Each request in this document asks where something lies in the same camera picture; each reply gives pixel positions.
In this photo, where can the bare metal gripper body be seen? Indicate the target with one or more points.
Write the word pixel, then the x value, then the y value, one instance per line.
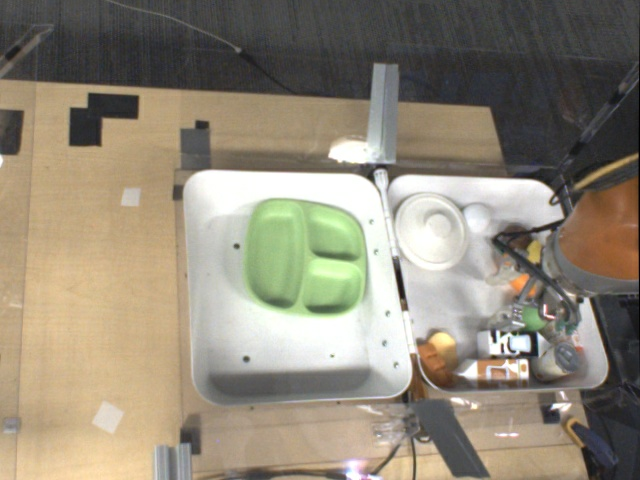
pixel 556 302

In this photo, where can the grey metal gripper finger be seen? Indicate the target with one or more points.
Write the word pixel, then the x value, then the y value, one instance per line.
pixel 510 319
pixel 527 294

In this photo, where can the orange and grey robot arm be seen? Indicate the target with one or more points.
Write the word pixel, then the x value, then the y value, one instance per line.
pixel 600 228

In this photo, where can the orange carrot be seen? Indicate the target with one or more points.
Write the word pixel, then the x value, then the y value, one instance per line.
pixel 520 283

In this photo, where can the green ball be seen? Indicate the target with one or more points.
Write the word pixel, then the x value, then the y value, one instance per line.
pixel 533 320

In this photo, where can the black and white carton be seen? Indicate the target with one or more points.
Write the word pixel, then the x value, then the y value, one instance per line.
pixel 507 344

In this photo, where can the yellow toy food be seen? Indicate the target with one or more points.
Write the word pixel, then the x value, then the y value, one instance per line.
pixel 535 252

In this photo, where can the brown toy food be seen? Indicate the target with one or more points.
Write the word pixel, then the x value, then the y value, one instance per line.
pixel 517 238

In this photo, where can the white bottle with grey cap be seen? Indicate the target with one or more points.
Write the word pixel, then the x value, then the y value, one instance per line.
pixel 555 363

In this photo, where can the white plastic tray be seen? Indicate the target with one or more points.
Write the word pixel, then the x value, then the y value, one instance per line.
pixel 450 298
pixel 300 358

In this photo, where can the brown bread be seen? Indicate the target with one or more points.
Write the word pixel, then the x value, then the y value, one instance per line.
pixel 436 355

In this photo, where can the white ball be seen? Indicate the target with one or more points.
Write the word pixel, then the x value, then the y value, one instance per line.
pixel 476 217

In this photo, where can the white bowl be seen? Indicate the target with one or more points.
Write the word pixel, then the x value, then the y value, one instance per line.
pixel 431 230

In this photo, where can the green divided plate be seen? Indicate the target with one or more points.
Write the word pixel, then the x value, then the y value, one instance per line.
pixel 280 253

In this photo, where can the pale wood board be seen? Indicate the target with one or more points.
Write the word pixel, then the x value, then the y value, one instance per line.
pixel 100 268

